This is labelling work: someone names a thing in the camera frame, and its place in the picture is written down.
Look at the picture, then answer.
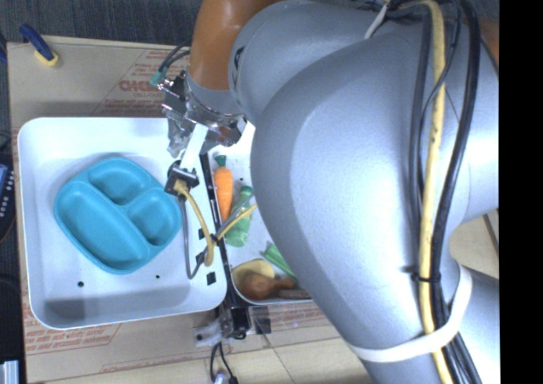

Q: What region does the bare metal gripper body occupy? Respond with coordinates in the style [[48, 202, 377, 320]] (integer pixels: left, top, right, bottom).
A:
[[159, 70, 249, 150]]

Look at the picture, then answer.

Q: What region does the white plastic tray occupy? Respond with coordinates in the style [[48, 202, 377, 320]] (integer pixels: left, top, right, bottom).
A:
[[16, 116, 228, 331], [206, 120, 316, 306]]

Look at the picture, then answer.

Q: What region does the orange carrot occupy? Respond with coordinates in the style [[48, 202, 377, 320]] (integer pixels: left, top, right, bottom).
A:
[[213, 154, 235, 223]]

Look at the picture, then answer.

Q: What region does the green bottle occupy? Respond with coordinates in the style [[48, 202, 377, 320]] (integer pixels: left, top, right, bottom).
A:
[[223, 186, 256, 248]]

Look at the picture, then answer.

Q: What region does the blue divided plate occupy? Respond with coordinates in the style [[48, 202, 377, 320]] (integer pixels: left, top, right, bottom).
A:
[[53, 156, 184, 275]]

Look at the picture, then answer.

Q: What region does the brown cardboard board red print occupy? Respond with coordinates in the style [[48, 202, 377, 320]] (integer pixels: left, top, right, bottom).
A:
[[6, 34, 371, 384]]

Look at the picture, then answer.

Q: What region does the thin black and white rod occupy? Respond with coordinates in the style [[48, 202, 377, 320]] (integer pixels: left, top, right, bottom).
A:
[[199, 153, 239, 311]]

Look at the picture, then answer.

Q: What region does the green leafy vegetable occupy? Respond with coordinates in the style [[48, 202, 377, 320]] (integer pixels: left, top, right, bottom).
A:
[[260, 242, 299, 281]]

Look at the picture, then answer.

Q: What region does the brown chicken drumstick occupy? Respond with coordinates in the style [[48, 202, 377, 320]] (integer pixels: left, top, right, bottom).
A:
[[243, 273, 296, 301]]

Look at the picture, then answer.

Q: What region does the black cylinder on white bracket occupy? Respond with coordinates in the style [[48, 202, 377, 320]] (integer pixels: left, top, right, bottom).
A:
[[164, 125, 210, 198]]

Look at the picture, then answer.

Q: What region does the black block with thin wires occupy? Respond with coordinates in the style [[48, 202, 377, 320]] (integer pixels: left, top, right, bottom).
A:
[[218, 304, 272, 339]]

